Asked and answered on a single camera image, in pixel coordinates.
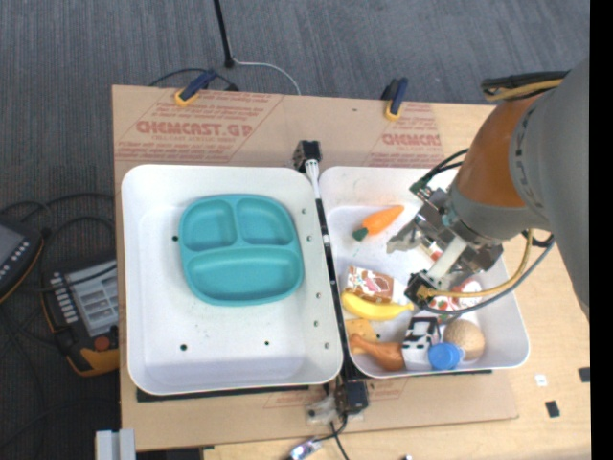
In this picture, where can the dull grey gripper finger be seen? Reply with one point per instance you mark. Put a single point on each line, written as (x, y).
(404, 238)

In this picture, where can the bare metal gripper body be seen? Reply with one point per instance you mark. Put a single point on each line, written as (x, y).
(438, 216)

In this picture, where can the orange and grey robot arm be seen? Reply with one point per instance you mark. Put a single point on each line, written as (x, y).
(531, 161)

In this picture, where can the orange carrot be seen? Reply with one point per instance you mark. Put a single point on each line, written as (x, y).
(380, 219)

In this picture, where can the brown and white printed packet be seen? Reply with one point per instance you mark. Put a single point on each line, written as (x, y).
(371, 283)

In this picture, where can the yellow banana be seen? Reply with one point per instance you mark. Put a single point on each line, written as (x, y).
(371, 308)

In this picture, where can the thin black and white rod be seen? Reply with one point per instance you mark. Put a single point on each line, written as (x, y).
(325, 230)

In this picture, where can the red and white packet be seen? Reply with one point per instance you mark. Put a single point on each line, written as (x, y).
(467, 291)

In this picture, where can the yellow cheese wedge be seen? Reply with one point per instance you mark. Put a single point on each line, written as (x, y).
(360, 328)

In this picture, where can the black and white carton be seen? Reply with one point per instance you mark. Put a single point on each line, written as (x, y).
(417, 343)

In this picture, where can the beige round bread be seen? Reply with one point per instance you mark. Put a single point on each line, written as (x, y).
(464, 337)

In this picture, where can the brown chicken drumstick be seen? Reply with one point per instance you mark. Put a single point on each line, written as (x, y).
(383, 352)

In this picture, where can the white plastic tray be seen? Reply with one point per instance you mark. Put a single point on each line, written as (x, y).
(498, 324)
(225, 338)

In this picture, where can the blue capped clear bottle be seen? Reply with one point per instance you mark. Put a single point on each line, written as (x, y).
(443, 356)

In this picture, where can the teal divided plate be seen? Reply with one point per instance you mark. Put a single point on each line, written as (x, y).
(242, 257)

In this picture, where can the brown cardboard board, red print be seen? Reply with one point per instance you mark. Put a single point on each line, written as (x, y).
(201, 127)

